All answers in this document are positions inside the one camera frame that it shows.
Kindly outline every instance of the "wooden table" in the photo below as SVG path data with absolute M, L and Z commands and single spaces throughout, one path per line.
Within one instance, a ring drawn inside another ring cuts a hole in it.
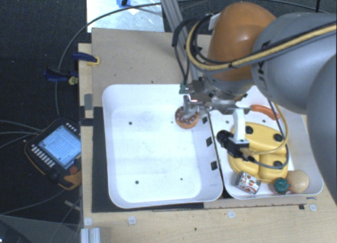
M 93 29 L 92 44 L 79 44 L 79 50 L 101 60 L 97 67 L 79 62 L 80 105 L 87 119 L 93 118 L 93 107 L 102 106 L 108 85 L 182 80 L 169 33 Z M 101 228 L 102 242 L 323 243 L 337 238 L 337 206 L 325 187 L 314 197 L 222 199 L 198 210 L 92 213 L 92 137 L 93 127 L 82 126 L 83 218 L 86 228 Z M 129 217 L 136 217 L 136 224 L 130 225 Z

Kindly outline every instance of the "brown round object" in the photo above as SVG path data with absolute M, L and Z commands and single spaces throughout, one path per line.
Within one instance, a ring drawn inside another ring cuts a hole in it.
M 196 113 L 195 115 L 193 115 L 190 118 L 185 118 L 183 107 L 180 107 L 180 108 L 177 109 L 174 117 L 175 117 L 175 121 L 177 122 L 177 124 L 181 128 L 184 128 L 184 129 L 190 129 L 190 128 L 194 127 L 199 120 L 199 114 L 198 113 Z
M 302 170 L 288 171 L 286 179 L 291 185 L 289 190 L 296 194 L 302 193 L 309 186 L 309 177 Z
M 262 31 L 276 17 L 263 7 L 248 3 L 234 3 L 220 14 L 210 42 L 208 58 L 231 61 L 252 52 L 254 43 Z M 250 79 L 250 66 L 214 74 L 213 77 L 236 81 Z

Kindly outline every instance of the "black floor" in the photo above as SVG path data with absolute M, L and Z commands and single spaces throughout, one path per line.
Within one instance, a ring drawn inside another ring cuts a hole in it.
M 181 4 L 185 18 L 214 11 L 240 0 L 213 0 Z M 276 16 L 305 8 L 270 1 L 245 0 L 263 5 Z M 316 7 L 316 0 L 281 0 Z M 320 8 L 336 13 L 336 0 L 321 0 Z M 57 67 L 68 41 L 86 23 L 86 0 L 0 0 L 0 119 L 27 124 L 39 129 L 57 118 L 54 83 L 44 79 L 47 66 Z M 70 53 L 78 42 L 89 42 L 81 34 L 66 54 L 64 70 L 76 70 Z M 60 115 L 79 121 L 78 88 L 59 83 Z M 23 134 L 2 134 L 8 131 L 28 131 L 15 125 L 0 123 L 0 147 Z M 62 191 L 42 176 L 24 155 L 25 139 L 0 148 L 0 213 L 34 204 Z M 60 222 L 80 190 L 66 191 L 42 205 L 13 212 L 11 216 Z M 64 220 L 78 223 L 80 215 L 73 210 Z

